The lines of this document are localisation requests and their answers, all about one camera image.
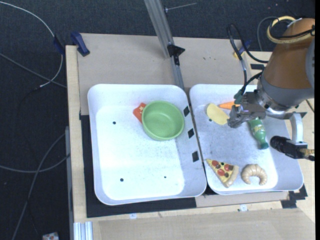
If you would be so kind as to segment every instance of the black hole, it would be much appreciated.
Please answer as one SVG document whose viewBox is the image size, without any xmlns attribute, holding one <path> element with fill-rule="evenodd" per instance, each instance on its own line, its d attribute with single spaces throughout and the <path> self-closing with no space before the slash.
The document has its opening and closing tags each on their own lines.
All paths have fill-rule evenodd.
<svg viewBox="0 0 320 240">
<path fill-rule="evenodd" d="M 185 107 L 185 109 L 183 110 L 183 113 L 184 113 L 184 117 L 186 117 L 187 115 L 189 115 L 190 110 L 189 110 L 188 106 Z"/>
<path fill-rule="evenodd" d="M 195 135 L 194 129 L 189 130 L 189 131 L 188 131 L 188 135 L 189 135 L 189 139 L 190 139 L 193 135 Z"/>
</svg>

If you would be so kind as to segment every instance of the yellow cable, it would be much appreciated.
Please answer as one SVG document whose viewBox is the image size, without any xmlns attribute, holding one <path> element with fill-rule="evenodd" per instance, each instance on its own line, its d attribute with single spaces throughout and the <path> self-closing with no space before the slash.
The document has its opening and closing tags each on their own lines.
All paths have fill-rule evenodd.
<svg viewBox="0 0 320 240">
<path fill-rule="evenodd" d="M 293 44 L 293 43 L 305 40 L 305 39 L 309 38 L 310 36 L 315 36 L 316 35 L 316 30 L 314 29 L 311 33 L 308 33 L 308 34 L 305 34 L 305 35 L 302 35 L 302 36 L 298 36 L 298 37 L 292 38 L 292 39 L 274 38 L 270 33 L 270 29 L 273 28 L 277 23 L 279 23 L 281 21 L 284 21 L 284 20 L 289 20 L 289 21 L 293 22 L 296 19 L 294 17 L 291 17 L 291 16 L 282 16 L 282 17 L 279 17 L 279 18 L 275 19 L 272 22 L 271 26 L 269 26 L 267 28 L 267 30 L 266 30 L 266 35 L 273 43 L 276 43 L 276 44 Z"/>
<path fill-rule="evenodd" d="M 304 153 L 306 156 L 307 155 L 312 155 L 315 153 L 314 149 L 309 149 L 309 148 L 300 148 L 300 152 Z"/>
</svg>

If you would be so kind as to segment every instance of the green bowl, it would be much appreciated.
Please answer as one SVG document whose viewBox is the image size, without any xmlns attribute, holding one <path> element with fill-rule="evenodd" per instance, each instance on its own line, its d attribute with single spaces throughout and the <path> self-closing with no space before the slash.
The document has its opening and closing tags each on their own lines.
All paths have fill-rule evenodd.
<svg viewBox="0 0 320 240">
<path fill-rule="evenodd" d="M 179 136 L 185 119 L 180 110 L 167 101 L 152 101 L 142 111 L 145 133 L 156 141 L 167 141 Z"/>
</svg>

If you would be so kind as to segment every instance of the green bottle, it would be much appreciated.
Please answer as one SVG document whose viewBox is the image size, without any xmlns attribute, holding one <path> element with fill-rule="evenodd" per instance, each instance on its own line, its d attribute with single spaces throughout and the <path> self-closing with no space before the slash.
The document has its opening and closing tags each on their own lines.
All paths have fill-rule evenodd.
<svg viewBox="0 0 320 240">
<path fill-rule="evenodd" d="M 260 150 L 265 150 L 269 147 L 268 143 L 266 142 L 266 129 L 262 121 L 259 117 L 256 117 L 253 120 L 248 121 L 251 131 L 253 133 L 254 138 L 260 144 Z"/>
</svg>

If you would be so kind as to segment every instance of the black cable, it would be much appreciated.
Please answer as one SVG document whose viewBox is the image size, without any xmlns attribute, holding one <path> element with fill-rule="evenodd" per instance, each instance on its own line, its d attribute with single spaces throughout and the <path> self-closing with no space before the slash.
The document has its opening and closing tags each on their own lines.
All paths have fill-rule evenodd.
<svg viewBox="0 0 320 240">
<path fill-rule="evenodd" d="M 260 27 L 261 27 L 261 24 L 263 22 L 267 21 L 267 20 L 275 20 L 275 19 L 278 19 L 278 17 L 276 17 L 276 16 L 265 17 L 258 24 L 258 27 L 257 27 L 257 30 L 256 30 L 256 39 L 258 41 L 258 45 L 259 45 L 260 51 L 262 51 L 262 52 L 263 52 L 263 49 L 262 49 L 262 45 L 261 45 L 261 41 L 260 41 Z"/>
<path fill-rule="evenodd" d="M 21 114 L 21 107 L 22 107 L 23 102 L 25 102 L 25 101 L 27 100 L 27 98 L 28 98 L 31 94 L 39 91 L 40 89 L 41 89 L 40 87 L 37 87 L 37 88 L 34 88 L 34 89 L 32 89 L 31 91 L 29 91 L 29 92 L 21 99 L 21 101 L 19 102 L 19 104 L 18 104 L 18 106 L 17 106 L 17 109 L 16 109 L 17 122 L 18 122 L 18 124 L 19 124 L 19 126 L 20 126 L 20 128 L 21 128 L 21 130 L 18 130 L 18 134 L 19 134 L 20 136 L 22 136 L 22 138 L 24 138 L 24 140 L 25 140 L 25 142 L 27 143 L 27 146 L 28 146 L 29 150 L 31 151 L 32 156 L 33 156 L 33 158 L 34 158 L 34 160 L 36 161 L 37 164 L 39 163 L 39 161 L 37 160 L 36 152 L 35 152 L 35 150 L 33 149 L 32 145 L 31 145 L 30 142 L 29 142 L 29 139 L 27 138 L 25 132 L 24 132 L 23 129 L 22 129 L 22 126 L 21 126 L 21 125 L 22 125 L 22 122 L 21 122 L 22 117 L 20 117 L 20 114 Z"/>
<path fill-rule="evenodd" d="M 237 48 L 237 46 L 236 46 L 236 44 L 235 44 L 235 40 L 234 40 L 234 37 L 233 37 L 233 35 L 232 35 L 231 27 L 235 28 L 235 25 L 231 23 L 231 24 L 226 28 L 226 33 L 227 33 L 227 35 L 228 35 L 228 37 L 229 37 L 231 46 L 232 46 L 232 48 L 233 48 L 236 56 L 238 57 L 238 59 L 239 59 L 239 61 L 240 61 L 240 63 L 241 63 L 242 71 L 243 71 L 243 79 L 244 79 L 243 85 L 245 85 L 246 82 L 247 82 L 247 69 L 246 69 L 245 66 L 244 66 L 243 58 L 242 58 L 242 56 L 241 56 L 241 54 L 240 54 L 240 52 L 239 52 L 239 50 L 238 50 L 238 48 Z"/>
<path fill-rule="evenodd" d="M 56 168 L 57 166 L 62 164 L 65 160 L 67 160 L 69 157 L 70 157 L 70 154 L 65 156 L 63 159 L 61 159 L 56 164 L 54 164 L 54 165 L 52 165 L 52 166 L 50 166 L 48 168 L 40 170 L 39 173 L 44 173 L 44 172 L 47 172 L 47 171 L 50 171 L 50 170 Z M 15 172 L 15 173 L 23 173 L 23 174 L 35 174 L 35 173 L 37 173 L 37 170 L 21 170 L 21 169 L 15 169 L 15 168 L 7 167 L 7 166 L 1 165 L 1 164 L 0 164 L 0 168 L 4 169 L 4 170 L 11 171 L 11 172 Z"/>
<path fill-rule="evenodd" d="M 241 62 L 241 66 L 242 66 L 242 71 L 243 71 L 243 86 L 244 86 L 244 89 L 246 87 L 246 83 L 247 83 L 247 69 L 246 69 L 246 65 L 245 65 L 245 62 L 242 60 Z"/>
<path fill-rule="evenodd" d="M 33 181 L 32 181 L 32 184 L 31 184 L 31 186 L 30 186 L 30 189 L 29 189 L 29 193 L 28 193 L 28 196 L 27 196 L 27 200 L 26 200 L 25 203 L 24 203 L 24 206 L 23 206 L 21 215 L 20 215 L 20 217 L 19 217 L 19 221 L 18 221 L 18 223 L 17 223 L 17 225 L 16 225 L 16 228 L 15 228 L 15 230 L 14 230 L 14 233 L 13 233 L 13 236 L 12 236 L 12 239 L 11 239 L 11 240 L 15 240 L 15 238 L 16 238 L 16 235 L 17 235 L 17 232 L 18 232 L 18 230 L 19 230 L 21 221 L 22 221 L 22 219 L 23 219 L 23 217 L 24 217 L 24 215 L 25 215 L 26 208 L 27 208 L 27 205 L 28 205 L 30 196 L 31 196 L 31 194 L 32 194 L 32 190 L 33 190 L 33 188 L 34 188 L 34 186 L 35 186 L 35 182 L 36 182 L 37 176 L 38 176 L 38 174 L 39 174 L 39 172 L 40 172 L 40 169 L 41 169 L 43 163 L 45 162 L 45 160 L 46 160 L 47 156 L 49 155 L 50 151 L 54 148 L 54 146 L 55 146 L 64 136 L 65 136 L 65 133 L 62 134 L 59 138 L 57 138 L 57 139 L 55 140 L 55 142 L 51 145 L 51 147 L 48 149 L 48 151 L 45 153 L 45 155 L 43 156 L 43 158 L 42 158 L 42 160 L 41 160 L 41 162 L 40 162 L 40 164 L 39 164 L 39 166 L 38 166 L 38 169 L 37 169 L 35 175 L 33 176 Z"/>
<path fill-rule="evenodd" d="M 259 77 L 261 77 L 262 72 L 263 72 L 263 71 L 261 71 L 261 72 L 259 72 L 258 74 L 255 74 L 254 76 L 252 76 L 252 77 L 245 83 L 245 85 L 244 85 L 242 88 L 246 89 L 246 87 L 247 87 L 248 84 L 250 84 L 253 80 L 258 79 Z"/>
<path fill-rule="evenodd" d="M 41 236 L 40 236 L 40 234 L 39 234 L 39 232 L 38 232 L 38 230 L 37 230 L 36 223 L 35 223 L 35 218 L 34 218 L 34 216 L 33 216 L 33 214 L 32 214 L 32 211 L 31 211 L 31 207 L 30 207 L 30 203 L 29 203 L 29 202 L 28 202 L 27 207 L 28 207 L 29 215 L 30 215 L 30 217 L 31 217 L 31 223 L 32 223 L 33 229 L 34 229 L 36 235 L 38 236 L 38 238 L 40 239 Z"/>
<path fill-rule="evenodd" d="M 255 61 L 257 61 L 257 62 L 260 62 L 260 63 L 264 63 L 264 64 L 268 63 L 267 60 L 258 59 L 258 58 L 254 57 L 254 56 L 250 53 L 250 51 L 248 50 L 248 48 L 247 48 L 247 46 L 246 46 L 246 44 L 245 44 L 245 41 L 243 40 L 243 38 L 242 38 L 242 36 L 241 36 L 241 34 L 240 34 L 239 30 L 238 30 L 238 28 L 237 28 L 236 25 L 233 24 L 233 23 L 230 24 L 229 27 L 227 28 L 227 33 L 228 33 L 229 39 L 230 39 L 230 36 L 232 37 L 232 35 L 231 35 L 231 28 L 230 28 L 230 27 L 233 27 L 233 28 L 235 29 L 237 35 L 239 36 L 239 39 L 240 39 L 240 41 L 241 41 L 241 44 L 242 44 L 244 50 L 246 51 L 246 53 L 247 53 L 253 60 L 255 60 Z M 235 45 L 233 45 L 233 44 L 231 43 L 231 45 L 232 45 L 232 47 L 233 47 L 233 49 L 234 49 L 234 52 L 236 53 L 236 55 L 238 56 L 238 58 L 239 58 L 239 60 L 240 60 L 241 55 L 239 54 L 239 51 L 238 51 L 237 47 L 236 47 Z"/>
<path fill-rule="evenodd" d="M 305 35 L 308 35 L 308 34 L 311 34 L 315 29 L 316 29 L 316 26 L 312 26 L 311 29 L 308 29 L 306 31 L 303 31 L 301 33 L 297 33 L 297 34 L 293 34 L 293 35 L 281 35 L 281 36 L 277 36 L 277 35 L 273 35 L 271 33 L 271 30 L 273 29 L 272 25 L 269 26 L 269 32 L 270 32 L 270 36 L 275 38 L 275 39 L 286 39 L 286 38 L 298 38 L 298 37 L 302 37 L 302 36 L 305 36 Z"/>
<path fill-rule="evenodd" d="M 50 83 L 53 83 L 53 84 L 55 84 L 55 85 L 57 85 L 57 86 L 60 86 L 60 87 L 63 87 L 63 88 L 67 88 L 67 86 L 65 86 L 65 85 L 63 85 L 63 84 L 61 84 L 61 83 L 58 83 L 58 82 L 56 82 L 56 81 L 52 81 L 50 78 L 47 78 L 47 77 L 45 77 L 45 76 L 43 76 L 43 75 L 41 75 L 41 74 L 39 74 L 39 73 L 37 73 L 37 72 L 34 72 L 33 70 L 31 70 L 31 69 L 29 69 L 29 68 L 27 68 L 27 67 L 19 64 L 18 62 L 15 62 L 13 59 L 5 56 L 5 55 L 2 54 L 2 53 L 0 53 L 0 56 L 3 57 L 4 59 L 6 59 L 7 61 L 9 61 L 9 62 L 17 65 L 18 67 L 20 67 L 20 68 L 22 68 L 22 69 L 30 72 L 31 74 L 34 74 L 35 76 L 37 76 L 37 77 L 39 77 L 39 78 L 41 78 L 41 79 L 47 80 L 47 81 L 49 81 Z"/>
</svg>

